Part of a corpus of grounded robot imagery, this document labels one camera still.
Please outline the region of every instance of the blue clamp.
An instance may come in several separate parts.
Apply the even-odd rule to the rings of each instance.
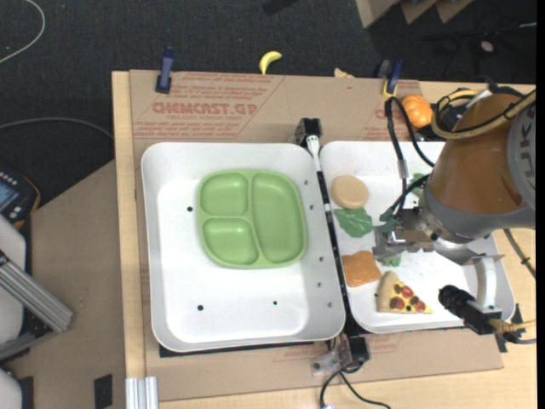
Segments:
[[[401,75],[401,60],[396,59],[390,72],[390,77],[384,83],[382,95],[385,98],[395,96],[398,88],[399,76]]]
[[[170,72],[174,65],[174,49],[170,46],[166,47],[163,52],[163,59],[161,60],[161,74],[157,77],[157,84],[155,90],[162,94],[168,94],[170,92],[170,83],[172,77]]]

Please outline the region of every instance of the orange ball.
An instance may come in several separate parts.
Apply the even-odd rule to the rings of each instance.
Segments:
[[[410,123],[420,129],[432,122],[433,110],[429,102],[419,94],[406,95],[401,101]]]

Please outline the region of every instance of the yellow banana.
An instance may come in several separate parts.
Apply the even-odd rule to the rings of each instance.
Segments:
[[[282,55],[278,51],[269,51],[268,53],[265,53],[259,61],[259,69],[261,74],[265,74],[267,72],[267,68],[271,62],[274,62],[281,57]]]

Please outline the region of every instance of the wooden table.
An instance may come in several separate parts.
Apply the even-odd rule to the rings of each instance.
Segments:
[[[440,98],[456,90],[457,83],[421,82],[426,98]],[[482,88],[482,84],[463,84]],[[514,87],[521,91],[529,87]],[[112,74],[114,128],[116,136],[116,169],[118,181],[118,214],[120,258],[123,288],[123,327],[126,377],[144,378],[146,361],[141,308],[141,278],[135,202],[135,162],[133,157],[130,80],[128,72]],[[535,231],[515,229],[524,249],[536,258]],[[525,320],[536,317],[536,288],[530,273],[508,244],[503,233],[495,233],[498,249],[504,253],[513,293]],[[536,328],[525,333],[535,337]],[[354,388],[365,398],[384,401],[392,408],[482,408],[537,407],[536,345],[508,345],[502,355],[505,367],[490,372],[419,377],[386,382],[360,383]],[[319,389],[294,389],[248,395],[234,395],[161,403],[162,408],[317,408]],[[331,386],[326,401],[337,408],[367,407],[346,386]]]

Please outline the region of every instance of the white tray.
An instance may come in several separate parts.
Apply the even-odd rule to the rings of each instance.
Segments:
[[[311,156],[294,144],[161,142],[141,161],[157,340],[177,352],[330,339],[345,311]],[[198,232],[198,186],[210,173],[271,170],[297,186],[307,251],[283,268],[214,263]]]
[[[410,177],[415,173],[427,174],[431,168],[425,164],[410,142],[401,142],[407,160]],[[423,142],[421,150],[434,161],[440,154],[443,142]],[[320,152],[322,170],[329,189],[338,176],[356,176],[367,185],[369,200],[365,210],[372,217],[373,225],[382,224],[379,216],[401,194],[397,158],[391,142],[334,141],[326,144]],[[416,204],[417,197],[410,194],[405,207]],[[339,209],[335,202],[331,208]],[[372,251],[374,234],[368,233],[362,239],[351,238],[339,225],[334,216],[336,237],[341,255],[352,255],[361,250]],[[496,244],[490,236],[472,243],[478,253],[497,254]],[[365,330],[374,333],[412,331],[453,327],[463,325],[454,314],[447,311],[438,299],[439,289],[454,285],[476,296],[477,274],[473,266],[461,267],[435,252],[402,254],[399,267],[384,267],[377,263],[384,273],[392,269],[416,294],[427,302],[433,314],[381,314],[376,311],[376,289],[378,281],[358,287],[347,286],[350,309],[356,322]],[[496,262],[497,294],[496,305],[502,309],[502,318],[508,320],[514,313],[513,292],[508,282],[502,261]]]

